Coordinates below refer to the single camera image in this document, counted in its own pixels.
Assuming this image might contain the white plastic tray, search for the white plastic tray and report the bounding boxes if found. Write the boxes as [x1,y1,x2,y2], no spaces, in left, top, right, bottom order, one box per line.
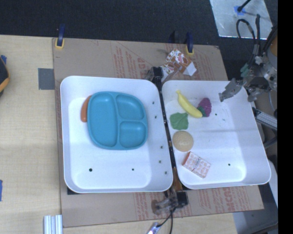
[60,75,174,194]
[161,79,272,190]

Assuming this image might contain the small orange and white carton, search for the small orange and white carton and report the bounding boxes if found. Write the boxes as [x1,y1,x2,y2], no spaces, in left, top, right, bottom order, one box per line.
[161,63,179,81]

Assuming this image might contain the large orange and white carton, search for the large orange and white carton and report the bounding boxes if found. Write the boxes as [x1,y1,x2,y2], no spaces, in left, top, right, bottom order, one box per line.
[166,48,198,77]

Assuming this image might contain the tan bread bun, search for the tan bread bun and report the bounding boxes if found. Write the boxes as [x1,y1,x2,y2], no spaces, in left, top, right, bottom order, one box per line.
[172,130,194,153]

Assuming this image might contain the green lettuce leaf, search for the green lettuce leaf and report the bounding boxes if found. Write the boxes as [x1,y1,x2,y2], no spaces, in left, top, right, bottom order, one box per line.
[169,112,189,131]

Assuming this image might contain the purple grapes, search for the purple grapes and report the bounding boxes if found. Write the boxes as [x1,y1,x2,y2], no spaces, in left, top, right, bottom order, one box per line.
[197,97,212,118]

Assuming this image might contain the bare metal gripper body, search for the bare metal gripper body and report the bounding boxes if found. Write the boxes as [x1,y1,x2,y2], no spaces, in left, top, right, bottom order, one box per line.
[242,65,278,93]

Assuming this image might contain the yellow banana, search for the yellow banana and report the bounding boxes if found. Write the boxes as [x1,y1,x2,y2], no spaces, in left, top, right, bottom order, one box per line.
[175,89,203,119]

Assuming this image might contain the brown cardboard board red print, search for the brown cardboard board red print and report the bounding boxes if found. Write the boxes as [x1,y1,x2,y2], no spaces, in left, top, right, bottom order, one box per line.
[52,38,265,228]

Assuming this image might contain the black block with thin wires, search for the black block with thin wires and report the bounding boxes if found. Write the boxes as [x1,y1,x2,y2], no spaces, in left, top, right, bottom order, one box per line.
[175,191,189,208]
[146,66,166,83]

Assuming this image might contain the blue divided plate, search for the blue divided plate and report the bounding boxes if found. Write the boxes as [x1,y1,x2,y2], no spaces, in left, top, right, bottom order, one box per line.
[86,91,149,151]

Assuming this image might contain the orange sausage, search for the orange sausage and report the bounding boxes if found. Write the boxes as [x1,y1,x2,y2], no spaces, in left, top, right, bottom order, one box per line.
[80,95,93,123]

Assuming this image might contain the thin black and white rod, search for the thin black and white rod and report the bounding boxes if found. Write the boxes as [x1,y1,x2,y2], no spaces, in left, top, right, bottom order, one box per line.
[155,76,179,193]

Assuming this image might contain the orange and white flat packet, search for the orange and white flat packet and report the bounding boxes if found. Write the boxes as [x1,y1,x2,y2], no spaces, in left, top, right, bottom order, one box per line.
[181,151,212,179]

